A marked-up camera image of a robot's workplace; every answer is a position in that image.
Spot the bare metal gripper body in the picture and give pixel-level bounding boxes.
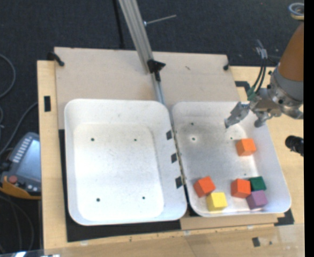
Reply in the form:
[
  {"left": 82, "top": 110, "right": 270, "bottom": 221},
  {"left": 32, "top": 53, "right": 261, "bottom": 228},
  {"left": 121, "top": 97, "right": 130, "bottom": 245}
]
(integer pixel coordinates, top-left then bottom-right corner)
[{"left": 249, "top": 87, "right": 305, "bottom": 120}]

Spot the light orange cube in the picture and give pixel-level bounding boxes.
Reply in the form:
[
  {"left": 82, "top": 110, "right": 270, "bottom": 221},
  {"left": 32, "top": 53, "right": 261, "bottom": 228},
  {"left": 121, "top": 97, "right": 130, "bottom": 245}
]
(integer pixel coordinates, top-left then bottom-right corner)
[{"left": 235, "top": 138, "right": 257, "bottom": 157}]

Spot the white plastic tray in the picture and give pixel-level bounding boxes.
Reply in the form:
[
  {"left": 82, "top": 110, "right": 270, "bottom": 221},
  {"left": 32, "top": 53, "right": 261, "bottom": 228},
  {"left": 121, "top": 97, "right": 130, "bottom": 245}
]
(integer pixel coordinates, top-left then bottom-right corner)
[
  {"left": 63, "top": 98, "right": 188, "bottom": 226},
  {"left": 170, "top": 101, "right": 292, "bottom": 218}
]

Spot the green cube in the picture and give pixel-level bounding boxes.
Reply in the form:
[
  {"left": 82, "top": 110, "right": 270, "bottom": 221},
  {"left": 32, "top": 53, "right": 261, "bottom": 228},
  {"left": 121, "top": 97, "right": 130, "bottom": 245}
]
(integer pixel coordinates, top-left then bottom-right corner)
[{"left": 249, "top": 176, "right": 267, "bottom": 192}]

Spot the dark orange cube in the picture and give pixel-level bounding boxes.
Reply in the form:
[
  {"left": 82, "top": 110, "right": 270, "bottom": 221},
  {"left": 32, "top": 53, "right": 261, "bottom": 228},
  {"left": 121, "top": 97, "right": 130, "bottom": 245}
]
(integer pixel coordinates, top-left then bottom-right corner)
[
  {"left": 230, "top": 178, "right": 252, "bottom": 199},
  {"left": 193, "top": 176, "right": 216, "bottom": 198}
]

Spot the purple cube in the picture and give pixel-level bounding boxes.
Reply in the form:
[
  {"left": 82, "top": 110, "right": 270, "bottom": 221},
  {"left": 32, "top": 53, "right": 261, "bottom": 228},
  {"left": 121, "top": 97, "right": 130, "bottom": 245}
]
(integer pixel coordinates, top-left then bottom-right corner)
[{"left": 245, "top": 190, "right": 268, "bottom": 210}]

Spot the yellow cube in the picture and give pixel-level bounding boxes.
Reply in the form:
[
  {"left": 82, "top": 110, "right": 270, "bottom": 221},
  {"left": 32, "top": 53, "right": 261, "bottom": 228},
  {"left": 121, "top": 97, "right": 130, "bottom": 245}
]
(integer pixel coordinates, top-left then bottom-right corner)
[{"left": 205, "top": 191, "right": 228, "bottom": 213}]

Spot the pale brown flat board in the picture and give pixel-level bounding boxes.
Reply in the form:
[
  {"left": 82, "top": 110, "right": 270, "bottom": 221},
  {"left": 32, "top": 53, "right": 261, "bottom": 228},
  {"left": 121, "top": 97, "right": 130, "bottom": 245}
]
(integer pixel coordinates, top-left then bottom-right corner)
[{"left": 53, "top": 46, "right": 281, "bottom": 231}]

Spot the black cylinder on white bracket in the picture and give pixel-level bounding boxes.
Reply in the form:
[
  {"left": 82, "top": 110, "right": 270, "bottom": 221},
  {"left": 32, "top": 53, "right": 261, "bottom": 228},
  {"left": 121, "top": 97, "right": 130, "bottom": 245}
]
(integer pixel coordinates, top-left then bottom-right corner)
[{"left": 285, "top": 134, "right": 305, "bottom": 157}]

